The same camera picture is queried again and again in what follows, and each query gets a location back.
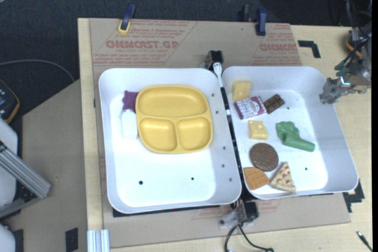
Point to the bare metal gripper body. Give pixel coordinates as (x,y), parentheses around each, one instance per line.
(357,79)

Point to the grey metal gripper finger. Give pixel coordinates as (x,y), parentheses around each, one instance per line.
(335,86)
(325,96)

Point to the white plastic tray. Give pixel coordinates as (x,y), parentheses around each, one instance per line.
(322,138)
(171,177)

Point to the brown chocolate bar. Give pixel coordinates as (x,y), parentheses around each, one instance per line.
(274,104)

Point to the green broccoli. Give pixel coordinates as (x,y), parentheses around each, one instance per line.
(291,135)

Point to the yellow cheese wedge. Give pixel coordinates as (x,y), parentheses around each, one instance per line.
(240,91)
(257,130)

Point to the pink and white carton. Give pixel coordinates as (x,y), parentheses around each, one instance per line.
(249,107)

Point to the brown round biscuit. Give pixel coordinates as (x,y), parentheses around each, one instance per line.
(263,157)

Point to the pizza slice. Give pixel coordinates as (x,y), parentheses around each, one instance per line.
(284,180)

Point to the thin black and white rod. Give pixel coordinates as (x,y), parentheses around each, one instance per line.
(227,109)

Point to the orange waffle piece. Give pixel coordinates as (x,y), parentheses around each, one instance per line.
(255,178)

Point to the black pen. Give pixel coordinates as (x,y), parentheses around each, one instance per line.
(364,239)

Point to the brown cardboard board red print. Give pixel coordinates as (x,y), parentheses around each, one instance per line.
(183,38)

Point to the yellow divided plate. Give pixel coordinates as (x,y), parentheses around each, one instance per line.
(171,103)

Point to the purple grapes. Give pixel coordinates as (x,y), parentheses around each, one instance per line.
(130,98)

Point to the white plastic bottle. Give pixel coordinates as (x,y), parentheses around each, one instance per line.
(129,125)

